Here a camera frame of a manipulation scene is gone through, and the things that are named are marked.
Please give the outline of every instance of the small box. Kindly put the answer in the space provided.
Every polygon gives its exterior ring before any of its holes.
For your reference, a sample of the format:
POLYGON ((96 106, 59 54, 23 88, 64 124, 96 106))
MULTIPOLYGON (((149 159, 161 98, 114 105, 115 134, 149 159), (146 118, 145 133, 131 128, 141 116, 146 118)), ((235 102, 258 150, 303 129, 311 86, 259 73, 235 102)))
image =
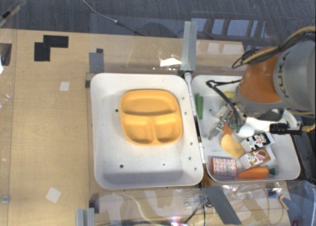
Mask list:
POLYGON ((275 141, 270 132, 264 132, 243 140, 240 145, 245 152, 251 152, 263 148, 269 144, 273 144, 275 141))
POLYGON ((270 148, 262 148, 256 151, 249 152, 240 157, 240 161, 244 169, 252 168, 263 163, 275 159, 270 148))
POLYGON ((237 175, 236 160, 227 158, 212 158, 212 175, 235 177, 237 175))

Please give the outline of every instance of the green object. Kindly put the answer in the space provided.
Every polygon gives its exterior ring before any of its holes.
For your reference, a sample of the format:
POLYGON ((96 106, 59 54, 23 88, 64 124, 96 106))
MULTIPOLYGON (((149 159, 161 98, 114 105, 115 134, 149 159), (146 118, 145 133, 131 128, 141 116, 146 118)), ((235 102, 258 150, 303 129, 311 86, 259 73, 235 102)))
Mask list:
POLYGON ((272 175, 276 174, 276 170, 274 168, 269 169, 269 173, 272 175))
POLYGON ((241 127, 240 127, 240 126, 237 126, 237 128, 236 128, 236 133, 237 133, 237 134, 239 133, 240 129, 241 129, 241 127))
POLYGON ((203 119, 203 104, 204 104, 204 98, 203 96, 200 96, 200 94, 195 95, 196 100, 196 107, 197 107, 197 116, 199 120, 203 119))

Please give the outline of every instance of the yellow sponge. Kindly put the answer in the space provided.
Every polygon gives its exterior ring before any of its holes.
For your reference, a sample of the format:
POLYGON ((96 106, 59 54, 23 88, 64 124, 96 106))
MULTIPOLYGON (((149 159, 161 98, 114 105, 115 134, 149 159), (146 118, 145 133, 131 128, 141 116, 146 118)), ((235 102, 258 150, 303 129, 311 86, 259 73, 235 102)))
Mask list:
POLYGON ((245 154, 240 144, 229 134, 223 136, 221 146, 224 151, 234 158, 239 158, 245 154))

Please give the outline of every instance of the black cable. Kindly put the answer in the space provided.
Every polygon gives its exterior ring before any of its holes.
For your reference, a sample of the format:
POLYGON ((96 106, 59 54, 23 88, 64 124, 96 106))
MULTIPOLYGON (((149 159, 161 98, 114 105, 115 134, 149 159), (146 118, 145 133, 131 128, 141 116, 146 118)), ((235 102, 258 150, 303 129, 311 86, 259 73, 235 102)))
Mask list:
POLYGON ((121 21, 119 21, 119 20, 117 20, 115 23, 116 23, 117 25, 120 25, 121 27, 124 27, 124 28, 126 28, 126 29, 132 31, 134 34, 137 34, 137 35, 140 35, 140 36, 145 37, 145 34, 140 33, 138 30, 133 30, 133 29, 131 29, 130 27, 128 27, 126 24, 124 24, 123 22, 121 22, 121 21))
POLYGON ((183 223, 186 224, 197 213, 197 210, 198 210, 198 208, 195 209, 193 211, 193 213, 183 223))
MULTIPOLYGON (((286 41, 282 42, 277 48, 272 49, 271 51, 266 52, 265 54, 259 55, 254 60, 247 62, 248 65, 255 65, 265 60, 277 55, 278 53, 284 52, 285 50, 289 49, 290 47, 294 46, 295 44, 302 42, 302 41, 316 41, 315 36, 311 36, 310 34, 315 35, 315 32, 305 32, 303 34, 299 34, 297 36, 292 37, 291 39, 287 39, 286 41)), ((245 65, 243 63, 244 60, 248 59, 251 55, 255 54, 258 49, 252 49, 245 52, 240 58, 238 58, 232 65, 232 69, 245 65)))
POLYGON ((242 126, 242 121, 241 121, 240 115, 237 112, 236 108, 234 107, 234 105, 232 104, 230 99, 228 99, 228 97, 221 90, 219 90, 217 88, 217 86, 227 85, 227 84, 234 84, 234 83, 237 83, 237 82, 240 82, 240 79, 239 80, 230 81, 230 82, 216 82, 214 80, 209 80, 209 81, 206 82, 206 85, 209 88, 213 89, 217 94, 219 94, 219 96, 221 96, 223 98, 223 100, 225 102, 227 102, 227 104, 231 107, 231 109, 232 109, 232 111, 234 113, 235 120, 237 122, 238 127, 241 127, 242 126))

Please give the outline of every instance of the black square marker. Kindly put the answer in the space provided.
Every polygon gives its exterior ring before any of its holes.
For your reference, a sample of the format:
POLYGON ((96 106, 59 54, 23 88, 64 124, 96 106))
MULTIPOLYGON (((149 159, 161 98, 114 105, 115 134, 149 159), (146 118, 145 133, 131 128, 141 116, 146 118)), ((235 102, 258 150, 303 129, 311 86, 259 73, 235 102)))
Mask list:
POLYGON ((69 37, 44 35, 44 47, 68 48, 69 37))
POLYGON ((34 61, 50 61, 50 48, 44 47, 42 42, 34 44, 34 61))

